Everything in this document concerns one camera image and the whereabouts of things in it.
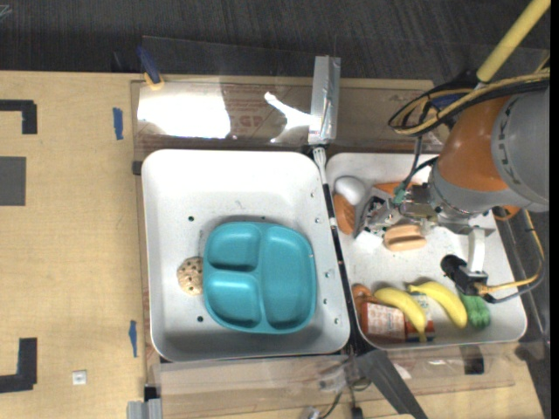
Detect orange and white carton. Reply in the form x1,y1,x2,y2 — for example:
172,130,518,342
359,292,437,345

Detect white plastic tray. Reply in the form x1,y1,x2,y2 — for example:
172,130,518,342
325,151,528,351
140,148,352,363

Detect yellow foam tube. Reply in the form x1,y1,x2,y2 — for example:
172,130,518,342
475,0,550,83

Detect orange carrot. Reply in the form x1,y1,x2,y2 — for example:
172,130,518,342
374,182,421,196

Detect tan chocolate chip biscuit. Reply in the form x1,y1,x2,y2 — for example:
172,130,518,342
176,256,205,297

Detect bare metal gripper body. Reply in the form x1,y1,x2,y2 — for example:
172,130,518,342
397,183,476,235

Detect blue divided plate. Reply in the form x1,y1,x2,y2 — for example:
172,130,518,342
202,221,318,335

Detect yellow banana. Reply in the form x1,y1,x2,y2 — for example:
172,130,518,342
407,280,469,330
373,286,429,344

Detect white rounded object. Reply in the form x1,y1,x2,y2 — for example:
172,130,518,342
335,175,369,207

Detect orange ridged toy bread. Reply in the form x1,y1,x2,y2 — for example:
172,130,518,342
333,191,358,236

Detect green grapes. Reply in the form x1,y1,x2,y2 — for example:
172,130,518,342
459,292,492,330

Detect tan toy bread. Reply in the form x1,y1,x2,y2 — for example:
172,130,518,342
383,223,428,253

